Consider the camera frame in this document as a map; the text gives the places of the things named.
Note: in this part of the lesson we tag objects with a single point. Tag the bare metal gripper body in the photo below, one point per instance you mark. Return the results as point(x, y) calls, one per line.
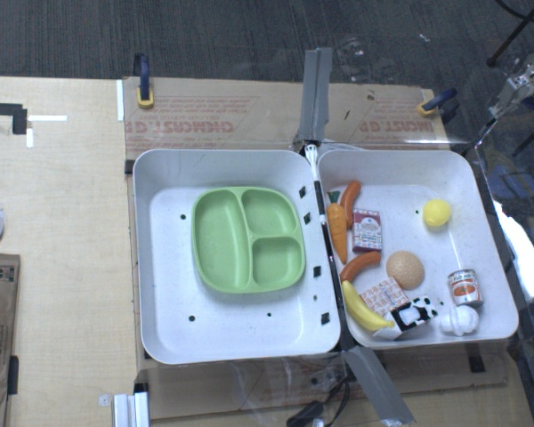
point(521, 83)

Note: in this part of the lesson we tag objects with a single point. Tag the yellow lemon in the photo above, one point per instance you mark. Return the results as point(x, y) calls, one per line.
point(436, 213)

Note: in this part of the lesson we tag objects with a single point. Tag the white plastic tray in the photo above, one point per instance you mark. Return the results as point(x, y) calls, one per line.
point(467, 247)
point(169, 309)

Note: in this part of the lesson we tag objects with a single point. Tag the orange sausage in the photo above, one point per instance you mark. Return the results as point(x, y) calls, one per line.
point(350, 200)
point(360, 263)

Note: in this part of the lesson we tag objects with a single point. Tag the orange soup can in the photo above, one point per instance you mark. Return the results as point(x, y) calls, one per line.
point(465, 288)

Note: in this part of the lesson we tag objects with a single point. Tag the red and white carton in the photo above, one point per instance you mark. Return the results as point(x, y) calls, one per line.
point(367, 231)

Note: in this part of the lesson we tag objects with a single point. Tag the tan bread bun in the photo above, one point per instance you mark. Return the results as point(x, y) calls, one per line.
point(406, 268)

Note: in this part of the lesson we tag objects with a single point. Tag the thin black and white rod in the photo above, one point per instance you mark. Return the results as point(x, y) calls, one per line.
point(321, 203)

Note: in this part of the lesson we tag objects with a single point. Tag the orange carrot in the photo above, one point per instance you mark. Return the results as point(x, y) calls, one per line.
point(337, 229)

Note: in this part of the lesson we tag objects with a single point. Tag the white garlic bulb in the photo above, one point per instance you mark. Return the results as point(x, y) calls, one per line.
point(460, 320)

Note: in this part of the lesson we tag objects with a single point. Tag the brown cardboard board red print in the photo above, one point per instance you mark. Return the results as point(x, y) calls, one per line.
point(267, 118)

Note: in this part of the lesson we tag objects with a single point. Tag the black and white milk carton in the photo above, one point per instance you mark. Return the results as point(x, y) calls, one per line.
point(411, 318)

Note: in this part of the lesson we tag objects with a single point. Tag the yellow banana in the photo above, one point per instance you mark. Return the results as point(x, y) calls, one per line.
point(360, 309)

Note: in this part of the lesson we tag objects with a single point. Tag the green divided plate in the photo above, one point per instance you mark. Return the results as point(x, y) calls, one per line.
point(222, 238)

